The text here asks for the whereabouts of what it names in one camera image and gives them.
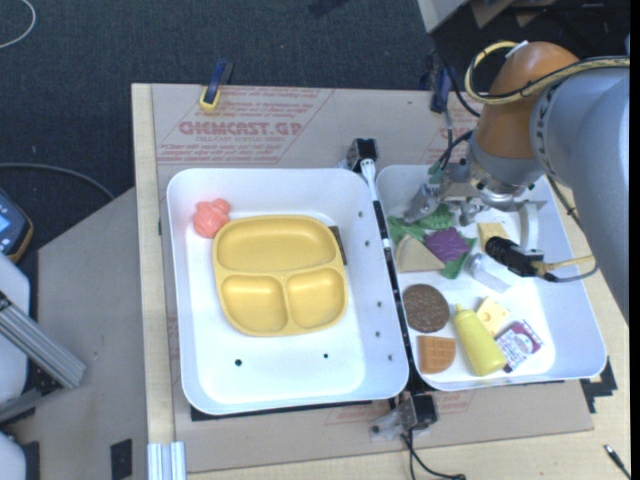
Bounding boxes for clear plastic bottle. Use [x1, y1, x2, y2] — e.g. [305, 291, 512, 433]
[466, 252, 513, 295]

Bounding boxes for yellow cheese slice with holes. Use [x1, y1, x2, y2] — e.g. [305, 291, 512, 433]
[474, 295, 512, 339]

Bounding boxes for black cylinder on white bracket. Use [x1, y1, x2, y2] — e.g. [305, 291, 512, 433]
[483, 198, 549, 278]

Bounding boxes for white plastic tray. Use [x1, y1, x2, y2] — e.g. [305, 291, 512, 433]
[165, 167, 411, 416]
[374, 163, 609, 392]

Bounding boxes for purple toy grapes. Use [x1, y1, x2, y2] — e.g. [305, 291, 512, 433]
[423, 226, 470, 264]

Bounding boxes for beige bread wedge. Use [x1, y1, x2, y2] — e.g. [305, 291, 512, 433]
[394, 233, 447, 274]

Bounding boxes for green toy leaf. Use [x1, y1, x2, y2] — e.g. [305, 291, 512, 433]
[438, 235, 479, 281]

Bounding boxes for yellow mustard bottle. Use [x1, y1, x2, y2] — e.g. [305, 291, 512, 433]
[452, 303, 508, 378]

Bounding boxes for brown burger patty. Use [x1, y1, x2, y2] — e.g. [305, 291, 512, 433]
[401, 283, 452, 334]

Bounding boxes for orange waffle piece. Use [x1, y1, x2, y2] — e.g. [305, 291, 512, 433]
[416, 334, 458, 376]

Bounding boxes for purple and white packet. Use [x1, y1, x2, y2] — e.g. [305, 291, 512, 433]
[494, 318, 545, 374]

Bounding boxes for yellow cheese wedge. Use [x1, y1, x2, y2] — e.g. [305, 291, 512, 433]
[475, 221, 509, 255]

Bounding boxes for green lettuce leaf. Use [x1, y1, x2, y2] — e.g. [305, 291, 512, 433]
[386, 202, 455, 245]

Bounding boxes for black pen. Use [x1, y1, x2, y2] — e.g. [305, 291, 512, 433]
[602, 443, 631, 479]

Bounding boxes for black block with thin wires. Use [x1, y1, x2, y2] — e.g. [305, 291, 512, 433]
[343, 137, 379, 170]
[371, 392, 441, 442]

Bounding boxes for pink toy shrimp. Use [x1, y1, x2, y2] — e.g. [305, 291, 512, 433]
[193, 197, 232, 239]

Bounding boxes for yellow divided plate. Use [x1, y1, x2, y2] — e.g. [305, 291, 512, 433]
[211, 214, 350, 339]

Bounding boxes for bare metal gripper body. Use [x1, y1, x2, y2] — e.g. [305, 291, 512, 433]
[437, 160, 540, 214]

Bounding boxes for brown cardboard board red print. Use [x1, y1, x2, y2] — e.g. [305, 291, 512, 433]
[149, 83, 596, 474]

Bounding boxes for thin black and white rod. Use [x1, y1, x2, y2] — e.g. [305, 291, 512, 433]
[360, 158, 412, 395]

